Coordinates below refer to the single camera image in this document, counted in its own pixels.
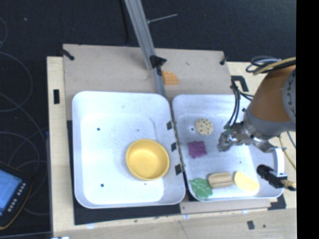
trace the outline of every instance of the black floor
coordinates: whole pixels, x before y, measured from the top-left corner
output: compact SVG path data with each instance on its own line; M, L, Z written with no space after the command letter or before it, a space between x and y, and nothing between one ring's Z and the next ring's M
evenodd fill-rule
M150 24L157 48L222 50L229 61L296 55L297 0L142 3L148 19L178 14ZM0 0L0 161L35 180L26 209L0 237L51 230L46 57L63 43L137 46L124 12L120 0Z

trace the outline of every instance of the black fabric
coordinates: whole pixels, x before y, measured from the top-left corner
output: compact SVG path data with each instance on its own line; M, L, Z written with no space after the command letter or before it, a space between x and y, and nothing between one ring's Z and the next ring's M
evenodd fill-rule
M157 48L222 50L229 61L248 61L257 55L282 59L296 55L297 0L142 0L142 4L148 19L178 14L150 24ZM48 128L47 56L56 56L64 43L138 46L122 5L120 0L0 0L0 18L7 26L5 35L0 20L0 52L16 57L29 69L34 88L22 107L41 129ZM19 104L29 87L21 66L0 55L0 93ZM0 110L9 107L12 103L0 97ZM29 137L36 128L25 113L16 110L0 114L0 131ZM45 161L45 143L39 135L32 142ZM20 143L18 137L0 135L0 160L8 161ZM34 155L26 144L12 164L19 166L33 160ZM34 167L24 169L32 172ZM46 164L41 163L35 175L38 183L46 178L45 170ZM46 180L28 203L29 208L48 212L48 196ZM49 216L23 211L7 230L0 231L0 237L50 229Z
M67 121L70 166L72 177L72 191L74 203L74 223L76 225L89 224L102 221L136 219L145 217L168 216L180 214L179 204L165 206L147 206L147 207L129 207L129 208L105 208L105 209L88 209L81 206L74 195L73 185L73 141L72 141L72 121Z

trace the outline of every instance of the blue screen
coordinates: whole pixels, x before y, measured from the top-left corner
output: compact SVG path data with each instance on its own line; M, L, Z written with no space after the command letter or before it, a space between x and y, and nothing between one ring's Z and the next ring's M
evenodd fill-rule
M21 182L20 178L0 170L0 211L6 208Z

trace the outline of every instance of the electronic device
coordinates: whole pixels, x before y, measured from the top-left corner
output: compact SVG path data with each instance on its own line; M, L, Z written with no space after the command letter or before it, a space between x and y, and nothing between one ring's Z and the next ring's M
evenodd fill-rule
M0 230L18 216L31 188L31 175L0 162Z

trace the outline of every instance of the yellow oval object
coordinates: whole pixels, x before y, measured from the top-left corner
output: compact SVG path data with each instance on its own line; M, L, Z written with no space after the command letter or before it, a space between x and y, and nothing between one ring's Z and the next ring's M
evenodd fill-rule
M259 190L259 183L243 172L235 172L234 182L238 188L254 192Z
M166 149L157 141L140 139L127 149L126 164L135 177L156 180L167 173L169 156Z

